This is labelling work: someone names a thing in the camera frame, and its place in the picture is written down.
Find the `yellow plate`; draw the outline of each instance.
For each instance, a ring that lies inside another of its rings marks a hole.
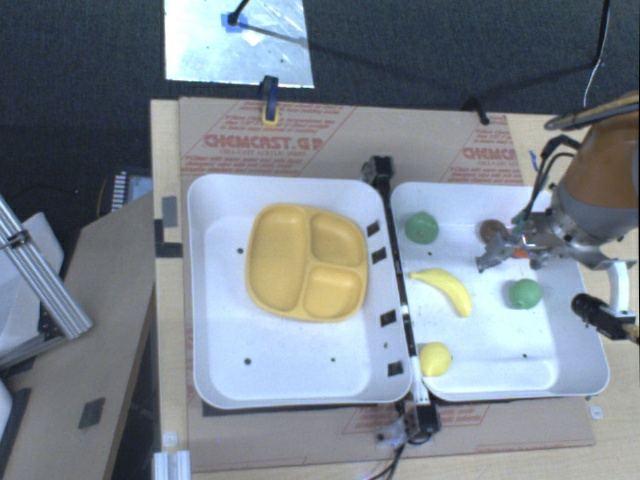
[[[280,316],[337,322],[353,315],[367,289],[367,245],[336,213],[274,204],[256,217],[247,250],[253,301]]]

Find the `yellow banana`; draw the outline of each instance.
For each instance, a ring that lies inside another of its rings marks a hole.
[[[462,282],[441,268],[428,268],[420,272],[409,272],[409,279],[419,279],[442,290],[462,316],[471,314],[471,295]]]

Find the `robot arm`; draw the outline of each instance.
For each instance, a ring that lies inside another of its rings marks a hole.
[[[635,316],[628,311],[627,268],[635,262],[608,258],[600,250],[603,244],[638,227],[638,93],[552,119],[546,128],[574,129],[591,123],[595,124],[582,143],[566,135],[547,143],[541,153],[542,165],[531,200],[514,218],[511,231],[493,236],[485,253],[476,258],[476,264],[483,272],[521,251],[534,270],[549,261],[565,258],[591,270],[606,270],[612,287],[611,303],[581,294],[574,298],[572,309],[611,339],[638,343]],[[553,155],[560,146],[577,152]],[[574,158],[554,187],[549,208],[532,212],[533,203],[559,156]]]

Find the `yellow clip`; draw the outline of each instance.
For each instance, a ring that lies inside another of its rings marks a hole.
[[[277,126],[280,121],[280,109],[276,107],[276,113],[273,116],[273,121],[267,119],[267,105],[262,106],[262,124],[264,126]]]

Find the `silver sheet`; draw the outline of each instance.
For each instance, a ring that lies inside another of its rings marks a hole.
[[[242,0],[165,0],[169,80],[313,88],[302,0],[251,0],[242,28],[226,16]]]

